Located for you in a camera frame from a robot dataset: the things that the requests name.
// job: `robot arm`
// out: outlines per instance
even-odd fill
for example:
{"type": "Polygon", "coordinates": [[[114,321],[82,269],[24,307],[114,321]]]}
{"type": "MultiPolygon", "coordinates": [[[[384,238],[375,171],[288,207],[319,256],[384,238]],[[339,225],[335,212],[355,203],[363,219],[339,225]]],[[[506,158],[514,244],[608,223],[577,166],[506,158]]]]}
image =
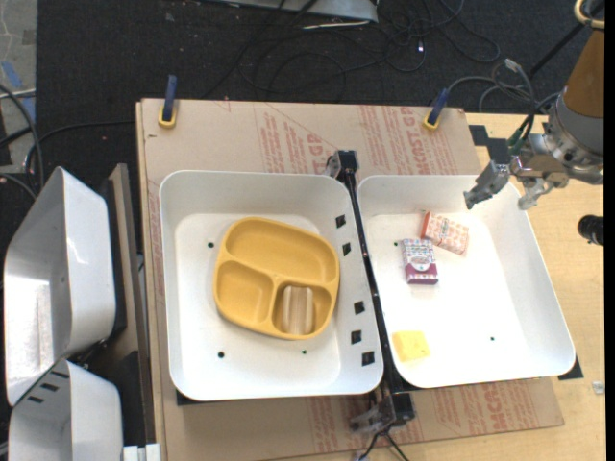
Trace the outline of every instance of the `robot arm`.
{"type": "Polygon", "coordinates": [[[590,0],[578,0],[577,19],[594,31],[555,104],[542,134],[529,133],[529,119],[508,140],[508,155],[491,159],[470,191],[464,192],[472,208],[498,193],[510,176],[525,189],[520,209],[536,205],[537,199],[569,179],[603,183],[604,137],[604,21],[582,13],[590,0]]]}

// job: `yellow divided plate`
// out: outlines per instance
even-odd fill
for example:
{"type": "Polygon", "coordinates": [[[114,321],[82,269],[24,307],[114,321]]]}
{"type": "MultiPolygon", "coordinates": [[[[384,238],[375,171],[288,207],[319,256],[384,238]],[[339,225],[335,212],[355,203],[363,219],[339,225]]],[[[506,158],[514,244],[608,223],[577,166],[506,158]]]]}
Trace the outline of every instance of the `yellow divided plate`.
{"type": "Polygon", "coordinates": [[[261,217],[243,218],[229,228],[213,276],[222,316],[289,340],[312,338],[327,327],[338,288],[339,259],[329,241],[261,217]],[[304,332],[291,332],[296,329],[304,332]]]}

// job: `pink package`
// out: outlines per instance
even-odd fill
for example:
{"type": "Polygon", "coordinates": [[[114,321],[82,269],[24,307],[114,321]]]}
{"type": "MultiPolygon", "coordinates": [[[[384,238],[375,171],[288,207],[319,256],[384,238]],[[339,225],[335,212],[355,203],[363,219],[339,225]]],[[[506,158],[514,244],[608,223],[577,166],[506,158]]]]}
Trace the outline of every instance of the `pink package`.
{"type": "Polygon", "coordinates": [[[468,235],[469,229],[458,222],[430,211],[425,214],[421,237],[438,248],[463,255],[468,248],[468,235]]]}
{"type": "Polygon", "coordinates": [[[438,282],[438,271],[435,266],[431,241],[428,239],[404,239],[402,251],[408,283],[434,285],[438,282]]]}

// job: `yellow cube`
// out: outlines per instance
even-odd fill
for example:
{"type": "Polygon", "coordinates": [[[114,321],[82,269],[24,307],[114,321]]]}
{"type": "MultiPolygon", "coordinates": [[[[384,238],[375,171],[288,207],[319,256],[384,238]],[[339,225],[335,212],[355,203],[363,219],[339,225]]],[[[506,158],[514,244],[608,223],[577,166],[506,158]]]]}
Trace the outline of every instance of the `yellow cube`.
{"type": "Polygon", "coordinates": [[[393,347],[403,362],[428,357],[431,354],[423,331],[394,332],[393,347]]]}

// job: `white container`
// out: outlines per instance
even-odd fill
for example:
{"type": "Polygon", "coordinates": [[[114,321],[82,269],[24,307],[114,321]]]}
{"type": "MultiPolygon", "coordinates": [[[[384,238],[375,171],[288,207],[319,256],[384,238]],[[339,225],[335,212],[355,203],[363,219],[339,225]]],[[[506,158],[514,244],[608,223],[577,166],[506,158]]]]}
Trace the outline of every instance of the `white container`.
{"type": "Polygon", "coordinates": [[[5,259],[9,403],[60,358],[108,338],[115,307],[107,204],[56,168],[5,259]]]}
{"type": "Polygon", "coordinates": [[[315,175],[179,171],[160,186],[160,219],[170,374],[182,394],[193,400],[352,395],[379,385],[376,317],[351,199],[340,182],[315,175]],[[218,313],[212,289],[217,247],[231,224],[247,216],[313,231],[336,248],[337,304],[314,338],[263,335],[218,313]],[[341,216],[345,223],[338,227],[341,216]]]}
{"type": "Polygon", "coordinates": [[[12,410],[10,461],[118,461],[122,449],[115,386],[65,360],[12,410]]]}
{"type": "MultiPolygon", "coordinates": [[[[423,331],[430,356],[395,366],[421,388],[558,376],[576,355],[528,215],[508,184],[468,210],[472,176],[375,176],[358,188],[367,246],[392,343],[396,331],[423,331]],[[395,242],[418,237],[423,213],[470,228],[465,255],[434,248],[439,282],[406,283],[395,242]]],[[[574,258],[571,258],[571,271],[574,258]]]]}

